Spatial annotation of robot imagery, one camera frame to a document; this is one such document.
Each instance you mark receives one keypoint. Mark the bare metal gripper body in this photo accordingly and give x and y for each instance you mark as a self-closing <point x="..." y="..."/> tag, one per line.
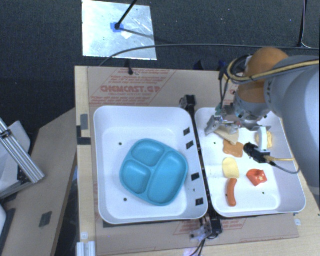
<point x="243" y="120"/>

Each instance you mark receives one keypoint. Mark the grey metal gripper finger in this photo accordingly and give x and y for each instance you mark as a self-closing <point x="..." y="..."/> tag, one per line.
<point x="232" y="128"/>
<point x="212" y="125"/>

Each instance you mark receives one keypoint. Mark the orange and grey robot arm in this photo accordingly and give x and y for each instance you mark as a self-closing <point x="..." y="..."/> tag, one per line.
<point x="290" y="95"/>

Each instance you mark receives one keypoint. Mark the tan bread slice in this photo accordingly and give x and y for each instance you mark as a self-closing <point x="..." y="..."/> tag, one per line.
<point x="231" y="138"/>

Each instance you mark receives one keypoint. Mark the orange-brown toast piece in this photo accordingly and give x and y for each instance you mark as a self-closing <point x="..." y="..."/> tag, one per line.
<point x="233" y="149"/>

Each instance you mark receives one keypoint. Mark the yellow biscuit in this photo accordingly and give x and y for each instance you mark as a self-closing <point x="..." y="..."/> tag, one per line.
<point x="269" y="139"/>

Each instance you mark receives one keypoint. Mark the thin black rod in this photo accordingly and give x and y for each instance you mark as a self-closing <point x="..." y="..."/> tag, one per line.
<point x="200" y="155"/>

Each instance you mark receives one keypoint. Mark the pale yellow cheese slice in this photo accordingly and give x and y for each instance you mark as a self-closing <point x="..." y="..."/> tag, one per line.
<point x="230" y="168"/>

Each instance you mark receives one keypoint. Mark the orange sausage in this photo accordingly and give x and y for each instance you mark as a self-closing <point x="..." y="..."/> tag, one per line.
<point x="231" y="191"/>

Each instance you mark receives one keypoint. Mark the blue divided plate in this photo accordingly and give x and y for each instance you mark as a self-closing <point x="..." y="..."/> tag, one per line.
<point x="155" y="172"/>

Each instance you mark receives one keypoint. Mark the white plastic tray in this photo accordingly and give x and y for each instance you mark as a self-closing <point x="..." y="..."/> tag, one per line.
<point x="272" y="197"/>
<point x="110" y="160"/>

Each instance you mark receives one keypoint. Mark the brown cardboard board red print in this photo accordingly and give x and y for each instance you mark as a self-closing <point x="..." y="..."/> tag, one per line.
<point x="140" y="87"/>

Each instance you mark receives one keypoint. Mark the black cylinder on white bracket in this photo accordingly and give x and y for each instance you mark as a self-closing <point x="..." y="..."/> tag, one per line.
<point x="255" y="151"/>

